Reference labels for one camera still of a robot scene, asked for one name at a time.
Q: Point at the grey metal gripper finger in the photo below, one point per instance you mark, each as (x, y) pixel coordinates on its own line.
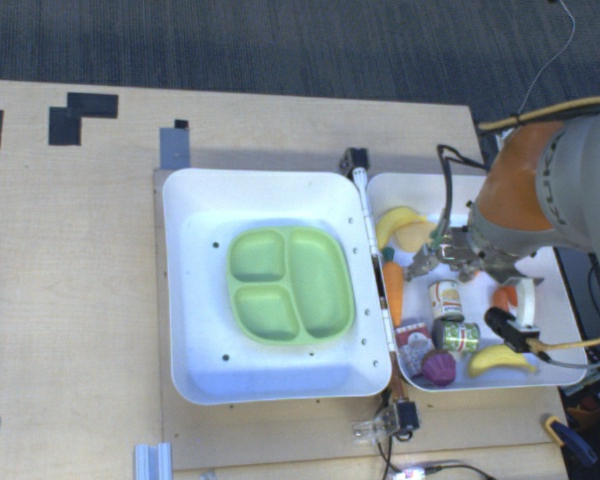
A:
(467, 274)
(421, 263)

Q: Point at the white and orange can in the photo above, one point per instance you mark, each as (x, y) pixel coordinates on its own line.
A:
(446, 299)

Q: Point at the orange carrot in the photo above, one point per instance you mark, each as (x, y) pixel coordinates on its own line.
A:
(394, 288)

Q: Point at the black cylinder on white bracket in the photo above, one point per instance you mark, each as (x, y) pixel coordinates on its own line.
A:
(510, 329)

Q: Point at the white plastic tray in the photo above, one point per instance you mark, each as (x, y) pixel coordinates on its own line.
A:
(555, 328)
(200, 318)

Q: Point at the green and white can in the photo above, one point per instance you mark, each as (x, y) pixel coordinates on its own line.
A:
(457, 337)

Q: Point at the green divided plate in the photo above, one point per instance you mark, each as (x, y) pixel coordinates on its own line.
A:
(315, 278)

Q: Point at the red and white carton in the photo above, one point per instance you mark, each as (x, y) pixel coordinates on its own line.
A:
(412, 343)

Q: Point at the small orange toy food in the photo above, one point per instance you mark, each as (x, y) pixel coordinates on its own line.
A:
(502, 298)

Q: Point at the pale yellow chip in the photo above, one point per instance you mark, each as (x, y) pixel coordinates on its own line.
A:
(414, 238)

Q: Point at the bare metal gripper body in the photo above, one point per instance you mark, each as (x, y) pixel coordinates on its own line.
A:
(459, 250)

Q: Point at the yellow banana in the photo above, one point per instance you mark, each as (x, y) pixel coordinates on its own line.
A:
(392, 218)
(497, 360)

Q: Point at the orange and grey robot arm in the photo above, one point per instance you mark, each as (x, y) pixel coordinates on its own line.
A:
(530, 188)

